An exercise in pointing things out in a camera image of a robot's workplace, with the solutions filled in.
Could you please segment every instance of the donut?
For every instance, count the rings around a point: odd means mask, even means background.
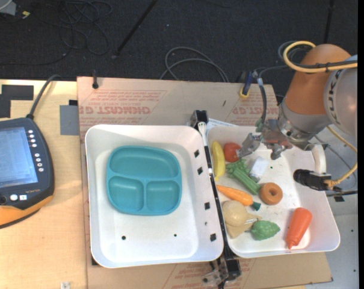
[[[259,196],[265,204],[276,205],[282,200],[283,192],[277,184],[269,182],[261,187]]]

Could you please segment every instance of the red tomato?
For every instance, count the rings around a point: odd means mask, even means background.
[[[236,150],[239,150],[240,148],[241,146],[234,142],[226,143],[223,147],[224,159],[230,163],[238,161],[239,158],[236,154]]]

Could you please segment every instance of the blue bowl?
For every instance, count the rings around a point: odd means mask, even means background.
[[[182,197],[182,174],[176,157],[149,146],[122,146],[112,151],[106,171],[108,199],[120,212],[165,215]]]

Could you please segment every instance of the black floor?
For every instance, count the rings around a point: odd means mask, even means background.
[[[157,0],[122,47],[152,1],[13,0],[14,14],[0,10],[0,78],[76,80],[95,70],[100,77],[234,82],[243,70],[283,65],[278,48],[293,40],[326,40],[357,54],[358,0]],[[168,52],[169,65],[180,62],[175,77],[162,76]],[[284,95],[292,75],[273,69],[264,83]]]

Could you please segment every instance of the red bottle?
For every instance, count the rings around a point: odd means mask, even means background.
[[[312,213],[305,208],[296,208],[294,210],[285,239],[289,249],[300,244],[300,241],[308,229],[312,218]]]

